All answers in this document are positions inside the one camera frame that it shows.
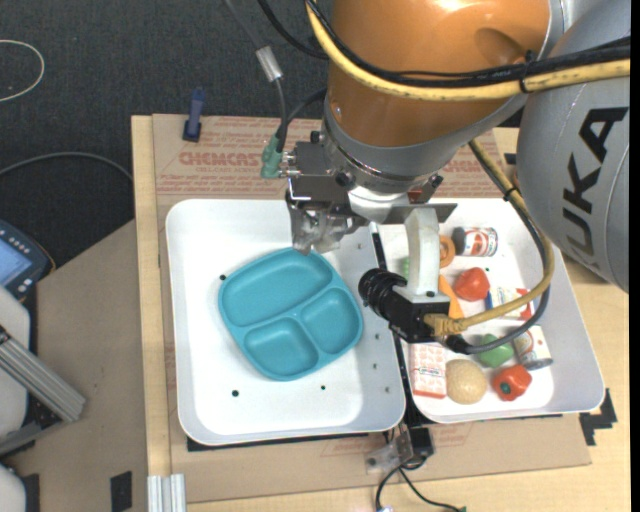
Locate green toy pepper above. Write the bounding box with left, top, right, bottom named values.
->
left=474, top=333, right=516, bottom=369

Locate orange carrot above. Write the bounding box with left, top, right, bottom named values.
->
left=438, top=274, right=466, bottom=320

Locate white blue and yellow packet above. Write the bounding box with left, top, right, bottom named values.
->
left=484, top=286, right=534, bottom=322

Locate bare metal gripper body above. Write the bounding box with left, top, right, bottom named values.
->
left=285, top=130, right=459, bottom=226

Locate brown cardboard board red print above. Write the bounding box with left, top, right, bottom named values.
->
left=152, top=113, right=594, bottom=504

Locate white plastic tray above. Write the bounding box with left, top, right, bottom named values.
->
left=372, top=198, right=606, bottom=425
left=164, top=198, right=407, bottom=446

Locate red toy pepper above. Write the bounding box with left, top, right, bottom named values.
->
left=491, top=363, right=533, bottom=403

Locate thin black and white rod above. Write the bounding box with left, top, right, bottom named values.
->
left=369, top=223, right=417, bottom=432

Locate red and white packet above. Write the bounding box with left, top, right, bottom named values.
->
left=408, top=342, right=448, bottom=400

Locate red and white can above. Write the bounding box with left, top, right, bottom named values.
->
left=451, top=226, right=500, bottom=259

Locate orange doughnut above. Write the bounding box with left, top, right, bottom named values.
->
left=438, top=234, right=458, bottom=269

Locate white and red small bottle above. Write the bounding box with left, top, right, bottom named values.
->
left=511, top=327, right=554, bottom=372

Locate black cylinder on white bracket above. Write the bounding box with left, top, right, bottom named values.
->
left=357, top=207, right=452, bottom=345

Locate black block with thin wires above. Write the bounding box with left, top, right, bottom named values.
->
left=409, top=427, right=436, bottom=458

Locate red toy tomato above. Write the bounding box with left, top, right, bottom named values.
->
left=453, top=266, right=492, bottom=303

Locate beige bread roll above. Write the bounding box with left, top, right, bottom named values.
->
left=444, top=358, right=488, bottom=406

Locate blue divided plate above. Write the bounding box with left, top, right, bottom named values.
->
left=217, top=247, right=365, bottom=383

